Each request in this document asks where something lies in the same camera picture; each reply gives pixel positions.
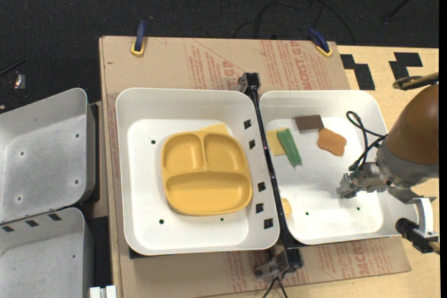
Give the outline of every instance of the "cardboard sheet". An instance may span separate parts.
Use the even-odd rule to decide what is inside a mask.
[[[348,89],[337,46],[320,55],[309,41],[148,38],[143,57],[131,52],[132,37],[100,39],[103,100],[106,102],[108,161],[112,171],[111,238],[114,278],[124,298],[210,297],[264,290],[254,276],[264,252],[199,253],[131,258],[123,231],[115,101],[130,87],[235,89],[244,72],[258,72],[263,92],[278,89]],[[288,274],[285,286],[382,276],[410,270],[402,240],[305,246],[305,266]]]

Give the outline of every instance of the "blue clamp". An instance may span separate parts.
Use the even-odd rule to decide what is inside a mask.
[[[316,49],[324,56],[329,57],[332,55],[332,49],[329,48],[328,42],[324,36],[313,27],[308,28],[307,36],[314,42]]]
[[[132,42],[132,54],[135,56],[142,56],[145,51],[145,30],[146,30],[146,20],[140,20],[137,28],[137,38]]]

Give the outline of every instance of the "black cord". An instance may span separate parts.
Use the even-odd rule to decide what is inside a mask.
[[[10,64],[0,68],[0,76],[4,73],[7,73],[8,71],[11,71],[13,68],[19,66],[20,64],[23,64],[25,62],[25,58],[26,56],[23,56],[20,59],[15,60],[14,62],[11,62]]]
[[[288,298],[287,293],[286,293],[286,290],[284,289],[284,286],[283,286],[282,283],[281,283],[281,281],[284,279],[284,276],[286,275],[286,273],[287,273],[287,272],[284,272],[284,273],[282,274],[281,278],[280,278],[280,277],[274,277],[274,278],[272,279],[272,282],[271,282],[270,285],[268,286],[268,289],[265,291],[265,293],[264,293],[264,295],[263,295],[262,298],[266,298],[266,297],[269,295],[269,293],[270,293],[270,291],[272,290],[272,288],[273,288],[275,282],[278,282],[278,285],[279,285],[279,287],[281,288],[281,290],[282,290],[282,292],[283,292],[283,294],[284,294],[284,297],[285,297],[285,298]]]
[[[326,1],[324,0],[318,0],[320,1],[323,5],[327,6],[342,22],[343,24],[346,26],[346,28],[349,31],[349,34],[351,35],[352,38],[352,42],[356,43],[356,38],[354,37],[354,34],[351,30],[351,28],[349,27],[348,23],[346,22],[346,20],[338,13],[338,11],[336,11],[330,4],[328,4]]]
[[[188,2],[188,0],[184,0],[184,2],[189,7],[189,10],[191,11],[191,14],[193,14],[194,13],[193,6]],[[215,38],[215,36],[211,33],[211,31],[208,30],[208,28],[204,24],[202,24],[202,22],[198,22],[198,23],[202,27],[202,29],[204,29],[208,33],[209,36],[211,36],[212,38]]]
[[[363,169],[363,166],[366,163],[369,151],[372,148],[377,147],[379,145],[379,143],[386,138],[387,135],[378,134],[378,133],[375,133],[375,132],[372,132],[372,131],[369,131],[368,129],[366,129],[365,126],[363,125],[363,122],[362,122],[362,119],[360,118],[360,116],[353,111],[346,112],[346,117],[354,126],[356,126],[357,128],[359,128],[362,131],[362,135],[363,135],[365,150],[358,157],[358,159],[349,167],[350,171],[359,172]],[[373,141],[373,143],[368,144],[367,133],[369,133],[371,135],[375,135],[378,138],[375,141]]]
[[[288,5],[288,4],[284,4],[284,3],[279,3],[279,1],[280,0],[273,0],[273,2],[271,2],[271,3],[269,3],[269,4],[267,4],[266,6],[264,6],[262,9],[261,9],[261,11],[257,14],[257,16],[256,16],[256,19],[255,19],[255,27],[254,27],[254,38],[258,38],[258,35],[259,35],[259,29],[260,29],[260,27],[261,27],[261,21],[262,21],[262,17],[263,17],[263,15],[264,15],[264,13],[268,10],[268,9],[270,9],[271,7],[273,7],[273,6],[275,6],[275,5],[282,5],[282,6],[288,6],[289,8],[293,8],[293,9],[296,9],[296,10],[307,10],[307,9],[309,9],[309,8],[311,8],[311,6],[312,6],[312,1],[311,1],[311,3],[306,7],[306,8],[297,8],[297,7],[294,7],[294,6],[290,6],[290,5]]]

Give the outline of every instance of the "brown sponge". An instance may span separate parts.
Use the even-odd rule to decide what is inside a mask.
[[[295,118],[296,126],[300,132],[307,131],[309,129],[322,129],[324,128],[323,120],[319,114],[313,116],[301,116]]]
[[[322,128],[318,132],[318,146],[336,156],[343,155],[345,145],[346,138],[330,129]]]

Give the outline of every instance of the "white tray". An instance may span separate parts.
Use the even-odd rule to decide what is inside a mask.
[[[248,120],[251,126],[246,129]],[[244,147],[253,198],[232,214],[179,214],[170,208],[163,190],[163,142],[172,134],[219,122]],[[117,128],[124,234],[134,251],[162,255],[261,250],[277,242],[279,224],[270,175],[256,112],[247,96],[236,91],[127,89],[117,99]],[[255,146],[250,149],[252,140]],[[259,191],[258,185],[265,189]]]
[[[0,115],[0,223],[87,199],[95,186],[94,131],[82,89]]]
[[[364,150],[363,136],[346,118],[356,112],[365,128],[386,134],[379,106],[364,91],[271,91],[260,100],[265,130],[288,127],[302,157],[295,168],[286,156],[273,156],[278,187],[292,208],[287,219],[290,233],[304,244],[326,244],[400,235],[396,221],[405,217],[418,222],[413,205],[402,204],[387,192],[361,192],[356,198],[339,199],[336,188],[342,175]],[[334,156],[317,146],[318,132],[300,133],[293,118],[319,114],[326,128],[347,139],[344,155]],[[376,137],[368,135],[369,143]],[[373,161],[376,149],[368,153]]]
[[[87,298],[93,239],[75,208],[0,225],[0,298]]]

